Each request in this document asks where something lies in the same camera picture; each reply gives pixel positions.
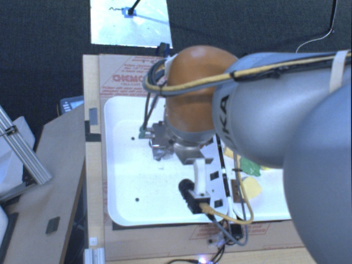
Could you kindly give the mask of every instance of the wooden table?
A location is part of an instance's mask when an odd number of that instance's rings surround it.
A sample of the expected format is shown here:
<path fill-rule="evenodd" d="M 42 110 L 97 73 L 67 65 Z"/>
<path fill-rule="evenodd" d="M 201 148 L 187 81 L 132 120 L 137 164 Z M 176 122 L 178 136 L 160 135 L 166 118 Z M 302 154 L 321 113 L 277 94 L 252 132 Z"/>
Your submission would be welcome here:
<path fill-rule="evenodd" d="M 18 213 L 5 264 L 64 262 L 83 182 L 83 118 L 78 107 L 44 126 L 36 153 L 53 178 L 5 208 Z M 57 231 L 46 234 L 49 220 L 58 217 Z"/>

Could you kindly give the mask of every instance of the gray cylinder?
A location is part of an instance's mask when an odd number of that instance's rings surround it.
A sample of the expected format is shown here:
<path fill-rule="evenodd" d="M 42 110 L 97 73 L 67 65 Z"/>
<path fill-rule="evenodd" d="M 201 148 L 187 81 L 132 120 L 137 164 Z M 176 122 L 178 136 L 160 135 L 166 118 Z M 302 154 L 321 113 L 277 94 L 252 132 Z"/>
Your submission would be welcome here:
<path fill-rule="evenodd" d="M 352 261 L 351 180 L 351 85 L 346 85 L 303 120 L 284 160 L 287 204 L 318 263 Z"/>
<path fill-rule="evenodd" d="M 318 54 L 259 53 L 235 62 L 227 71 Z M 233 82 L 216 88 L 213 123 L 225 144 L 256 163 L 282 168 L 284 155 L 298 124 L 329 95 L 331 69 L 286 73 L 278 79 Z M 351 81 L 345 67 L 343 84 Z"/>

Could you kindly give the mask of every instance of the cardboard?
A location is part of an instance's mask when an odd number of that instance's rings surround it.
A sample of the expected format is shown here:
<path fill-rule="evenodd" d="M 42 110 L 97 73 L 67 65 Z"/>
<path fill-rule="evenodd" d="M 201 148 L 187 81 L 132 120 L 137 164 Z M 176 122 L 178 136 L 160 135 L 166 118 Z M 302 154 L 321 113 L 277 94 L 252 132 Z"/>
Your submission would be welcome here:
<path fill-rule="evenodd" d="M 145 96 L 143 76 L 158 57 L 100 55 L 100 100 L 104 195 L 104 243 L 107 261 L 209 254 L 217 247 L 209 243 L 218 229 L 213 224 L 163 225 L 124 228 L 113 224 L 107 212 L 107 179 L 104 147 L 103 107 L 112 96 Z M 248 226 L 246 246 L 228 246 L 226 252 L 304 247 L 291 220 L 253 223 Z"/>

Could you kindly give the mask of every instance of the black clip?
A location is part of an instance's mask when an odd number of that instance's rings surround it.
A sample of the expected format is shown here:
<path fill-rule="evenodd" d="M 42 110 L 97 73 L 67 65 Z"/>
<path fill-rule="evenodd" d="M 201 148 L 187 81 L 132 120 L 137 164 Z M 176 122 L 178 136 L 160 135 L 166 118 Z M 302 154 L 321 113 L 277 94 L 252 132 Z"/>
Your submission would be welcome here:
<path fill-rule="evenodd" d="M 17 126 L 16 125 L 12 125 L 8 129 L 6 129 L 4 133 L 0 134 L 0 137 L 5 136 L 5 135 L 10 136 L 12 134 L 15 134 L 17 131 L 18 131 Z"/>

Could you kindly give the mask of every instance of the wooden surface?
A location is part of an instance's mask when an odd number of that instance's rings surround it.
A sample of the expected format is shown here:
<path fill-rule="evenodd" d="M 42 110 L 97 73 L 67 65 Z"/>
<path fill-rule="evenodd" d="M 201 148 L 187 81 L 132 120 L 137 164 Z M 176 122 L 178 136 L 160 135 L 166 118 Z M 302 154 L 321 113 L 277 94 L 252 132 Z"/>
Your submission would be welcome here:
<path fill-rule="evenodd" d="M 19 216 L 4 263 L 63 263 L 83 180 L 83 118 L 78 107 L 44 126 L 37 156 L 53 178 L 5 209 Z M 58 230 L 46 234 L 48 221 L 56 217 Z"/>
<path fill-rule="evenodd" d="M 100 107 L 98 56 L 84 56 L 84 95 L 85 120 L 89 119 L 89 109 Z M 91 132 L 100 133 L 98 125 L 91 126 Z M 88 232 L 90 238 L 97 238 L 97 245 L 90 248 L 103 248 L 103 189 L 102 189 L 102 157 L 101 143 L 86 143 L 86 176 L 87 176 L 87 207 Z M 139 260 L 108 261 L 107 264 L 165 264 L 173 259 L 198 259 L 199 256 L 147 258 Z M 220 264 L 227 263 L 315 263 L 305 248 L 278 249 L 265 251 L 231 252 L 225 253 Z"/>
<path fill-rule="evenodd" d="M 97 108 L 98 124 L 90 126 L 90 132 L 100 134 L 100 97 L 98 56 L 83 56 L 85 120 L 89 121 L 89 109 Z M 103 184 L 101 142 L 86 143 L 87 219 L 88 238 L 97 238 L 90 248 L 102 248 L 104 242 Z"/>

